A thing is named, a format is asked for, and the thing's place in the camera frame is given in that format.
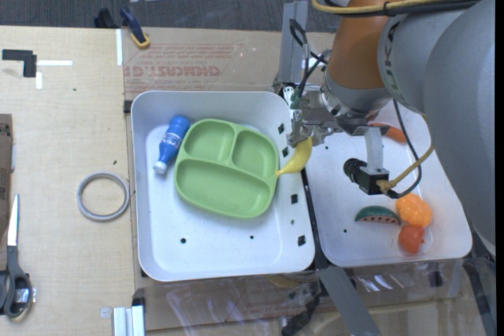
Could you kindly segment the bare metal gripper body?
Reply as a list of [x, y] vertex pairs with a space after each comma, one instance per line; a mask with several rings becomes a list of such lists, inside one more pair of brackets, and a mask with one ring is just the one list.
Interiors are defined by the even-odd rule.
[[317, 90], [296, 91], [291, 100], [293, 123], [302, 123], [304, 135], [316, 127], [330, 129], [330, 135], [345, 132], [359, 135], [372, 120], [372, 92], [341, 86], [322, 86]]

